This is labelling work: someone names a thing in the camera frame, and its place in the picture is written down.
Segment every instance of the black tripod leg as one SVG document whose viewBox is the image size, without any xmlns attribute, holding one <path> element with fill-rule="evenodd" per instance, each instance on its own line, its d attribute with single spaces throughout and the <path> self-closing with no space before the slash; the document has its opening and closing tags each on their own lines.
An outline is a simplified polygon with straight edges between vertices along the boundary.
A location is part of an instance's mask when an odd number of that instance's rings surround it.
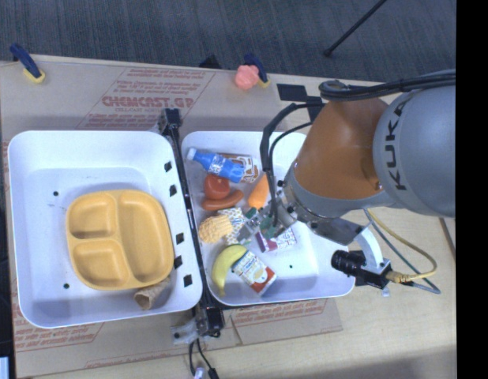
<svg viewBox="0 0 488 379">
<path fill-rule="evenodd" d="M 372 14 L 374 14 L 379 7 L 381 7 L 383 4 L 385 4 L 387 0 L 379 0 L 377 4 L 372 7 L 362 18 L 360 18 L 355 25 L 353 25 L 344 35 L 342 35 L 337 42 L 335 42 L 330 48 L 326 49 L 323 52 L 323 55 L 328 57 L 332 54 L 332 52 L 349 36 L 351 35 L 356 28 L 358 28 L 360 25 L 362 25 Z"/>
</svg>

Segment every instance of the pink object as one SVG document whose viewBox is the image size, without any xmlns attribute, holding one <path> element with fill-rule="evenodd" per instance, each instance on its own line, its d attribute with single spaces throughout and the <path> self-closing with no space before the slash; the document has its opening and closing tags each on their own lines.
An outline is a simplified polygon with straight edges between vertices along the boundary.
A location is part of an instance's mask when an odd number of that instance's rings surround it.
<svg viewBox="0 0 488 379">
<path fill-rule="evenodd" d="M 255 65 L 242 65 L 237 69 L 237 74 L 235 74 L 235 83 L 237 87 L 242 90 L 249 90 L 252 88 L 258 80 L 259 70 Z"/>
</svg>

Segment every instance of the table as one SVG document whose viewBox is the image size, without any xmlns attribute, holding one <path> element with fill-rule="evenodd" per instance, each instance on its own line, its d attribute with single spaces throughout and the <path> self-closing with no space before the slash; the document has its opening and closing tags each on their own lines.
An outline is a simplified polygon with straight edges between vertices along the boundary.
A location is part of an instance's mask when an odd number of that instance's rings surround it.
<svg viewBox="0 0 488 379">
<path fill-rule="evenodd" d="M 105 94 L 114 90 L 123 95 L 129 73 L 124 74 L 124 64 L 118 62 L 85 61 L 75 58 L 54 58 L 33 55 L 41 69 L 47 70 L 53 85 L 64 86 L 58 98 L 47 93 L 48 84 L 34 86 L 21 81 L 21 68 L 18 63 L 0 63 L 0 93 L 2 109 L 2 136 L 4 152 L 7 141 L 16 133 L 27 129 L 84 129 L 95 127 L 100 122 L 103 127 L 112 127 L 115 120 L 106 118 L 101 100 Z M 236 128 L 239 130 L 259 130 L 278 110 L 288 103 L 280 101 L 275 84 L 303 85 L 310 96 L 316 96 L 317 86 L 325 79 L 316 77 L 294 77 L 288 75 L 269 75 L 272 85 L 269 88 L 253 88 L 243 92 L 235 87 L 229 70 L 207 70 L 198 73 L 198 68 L 177 68 L 175 66 L 153 66 L 145 64 L 126 64 L 136 69 L 135 75 L 148 72 L 183 72 L 198 74 L 185 85 L 186 94 L 177 96 L 169 91 L 163 93 L 170 103 L 180 107 L 185 118 L 182 133 L 197 128 L 211 129 Z M 115 72 L 110 84 L 102 91 L 102 80 L 109 71 Z M 368 85 L 370 82 L 351 81 L 352 84 Z M 79 97 L 70 102 L 66 97 Z M 74 115 L 74 108 L 82 115 Z M 148 116 L 142 118 L 144 124 L 137 128 L 153 127 Z M 283 128 L 304 123 L 306 112 L 298 111 L 285 120 Z M 406 210 L 378 208 L 376 214 L 397 234 L 417 244 L 430 253 L 438 263 L 438 272 L 432 281 L 441 289 L 441 295 L 420 291 L 411 287 L 389 284 L 390 296 L 384 297 L 373 287 L 356 287 L 349 295 L 331 299 L 336 304 L 336 312 L 328 313 L 327 319 L 334 318 L 334 325 L 325 322 L 320 332 L 312 336 L 299 336 L 272 342 L 221 347 L 206 351 L 207 359 L 220 377 L 234 379 L 249 377 L 333 377 L 360 379 L 381 377 L 411 378 L 453 378 L 456 377 L 456 263 L 455 263 L 455 223 L 435 217 L 420 216 Z M 347 218 L 364 224 L 362 212 L 351 212 Z M 392 261 L 395 270 L 408 270 L 398 257 L 382 244 L 384 257 Z M 13 253 L 9 240 L 9 252 Z M 419 270 L 427 270 L 430 265 L 416 253 L 403 250 L 403 254 Z M 335 321 L 340 316 L 342 330 Z M 309 332 L 310 327 L 297 327 Z M 95 367 L 91 370 L 76 370 L 53 374 L 31 375 L 35 377 L 162 377 L 189 378 L 189 359 L 185 352 L 145 355 L 130 359 L 130 363 Z M 50 365 L 54 360 L 69 360 L 73 357 L 68 347 L 53 347 L 37 360 L 42 365 Z M 194 355 L 201 362 L 199 355 Z"/>
</svg>

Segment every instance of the blue clamp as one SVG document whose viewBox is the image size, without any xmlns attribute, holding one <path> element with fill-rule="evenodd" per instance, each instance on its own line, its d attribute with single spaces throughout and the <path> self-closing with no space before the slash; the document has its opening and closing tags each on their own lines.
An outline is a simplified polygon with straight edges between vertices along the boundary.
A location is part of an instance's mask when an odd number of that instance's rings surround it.
<svg viewBox="0 0 488 379">
<path fill-rule="evenodd" d="M 245 54 L 244 64 L 248 66 L 255 65 L 258 68 L 258 76 L 260 78 L 258 84 L 263 88 L 268 87 L 268 85 L 270 84 L 270 80 L 267 78 L 267 73 L 265 72 L 265 68 L 261 64 L 260 59 L 258 59 L 253 54 Z"/>
<path fill-rule="evenodd" d="M 46 74 L 37 67 L 33 61 L 32 56 L 19 44 L 13 43 L 10 46 L 10 51 L 24 66 L 23 73 L 34 83 L 42 83 Z"/>
</svg>

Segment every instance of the plastic water bottle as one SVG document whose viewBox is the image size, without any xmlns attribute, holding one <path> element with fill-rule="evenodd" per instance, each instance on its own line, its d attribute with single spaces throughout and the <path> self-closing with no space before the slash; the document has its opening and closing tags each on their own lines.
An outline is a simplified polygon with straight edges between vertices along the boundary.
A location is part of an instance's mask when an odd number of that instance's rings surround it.
<svg viewBox="0 0 488 379">
<path fill-rule="evenodd" d="M 218 153 L 199 152 L 190 148 L 186 158 L 200 163 L 208 173 L 228 178 L 232 182 L 240 182 L 245 172 L 242 164 L 234 163 Z"/>
</svg>

